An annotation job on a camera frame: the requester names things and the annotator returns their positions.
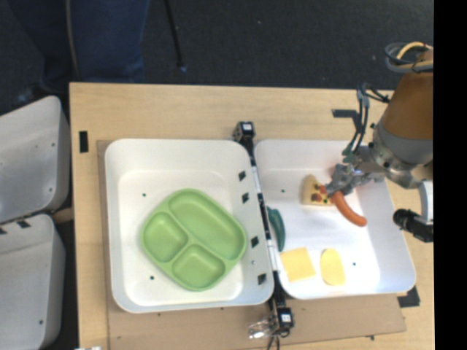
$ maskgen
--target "cheese slice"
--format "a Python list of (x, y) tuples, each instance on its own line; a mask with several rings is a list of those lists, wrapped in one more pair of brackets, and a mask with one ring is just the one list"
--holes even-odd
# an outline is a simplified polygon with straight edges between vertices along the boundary
[(344, 285), (345, 273), (341, 256), (335, 249), (325, 249), (320, 260), (321, 277), (327, 285)]
[(308, 279), (316, 275), (316, 270), (305, 247), (282, 252), (280, 259), (290, 282)]

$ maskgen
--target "green plate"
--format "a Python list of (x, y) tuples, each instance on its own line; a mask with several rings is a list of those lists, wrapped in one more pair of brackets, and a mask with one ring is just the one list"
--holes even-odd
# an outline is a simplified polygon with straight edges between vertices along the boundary
[(148, 257), (186, 289), (212, 288), (242, 258), (242, 225), (205, 193), (179, 190), (147, 218), (142, 246)]

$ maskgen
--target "sausage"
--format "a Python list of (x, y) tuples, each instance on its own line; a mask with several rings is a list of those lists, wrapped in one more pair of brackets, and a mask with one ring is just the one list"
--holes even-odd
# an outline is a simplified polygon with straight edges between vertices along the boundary
[(345, 219), (352, 222), (354, 225), (363, 227), (366, 225), (366, 218), (354, 212), (349, 204), (345, 201), (344, 195), (340, 190), (332, 196), (332, 201), (336, 204), (337, 209), (344, 215)]

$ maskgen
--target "jeans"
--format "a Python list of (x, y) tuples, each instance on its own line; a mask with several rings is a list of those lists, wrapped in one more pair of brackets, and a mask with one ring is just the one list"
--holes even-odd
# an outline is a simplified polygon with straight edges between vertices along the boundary
[(7, 0), (44, 58), (41, 86), (67, 93), (71, 81), (144, 81), (140, 43), (150, 0)]

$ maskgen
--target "white bin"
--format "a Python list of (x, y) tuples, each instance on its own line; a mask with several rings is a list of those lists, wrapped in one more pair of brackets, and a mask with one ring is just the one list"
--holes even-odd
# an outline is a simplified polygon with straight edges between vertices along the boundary
[[(122, 139), (107, 148), (105, 169), (112, 294), (123, 309), (142, 313), (247, 306), (270, 297), (272, 267), (250, 159), (242, 146), (223, 140)], [(247, 234), (243, 258), (203, 292), (189, 291), (162, 273), (140, 241), (152, 210), (185, 188), (213, 198)]]
[[(294, 298), (345, 297), (398, 293), (415, 284), (415, 269), (404, 233), (393, 222), (394, 206), (386, 182), (368, 183), (346, 196), (350, 207), (368, 220), (358, 227), (335, 206), (300, 203), (301, 183), (312, 174), (322, 184), (341, 162), (347, 141), (264, 140), (255, 156), (265, 202), (279, 210), (286, 228), (283, 252), (306, 248), (316, 275), (290, 281), (277, 252), (279, 279)], [(345, 284), (321, 279), (320, 255), (335, 249), (342, 261)]]
[(49, 96), (0, 117), (0, 350), (61, 328), (65, 248), (50, 216), (69, 191), (70, 132)]

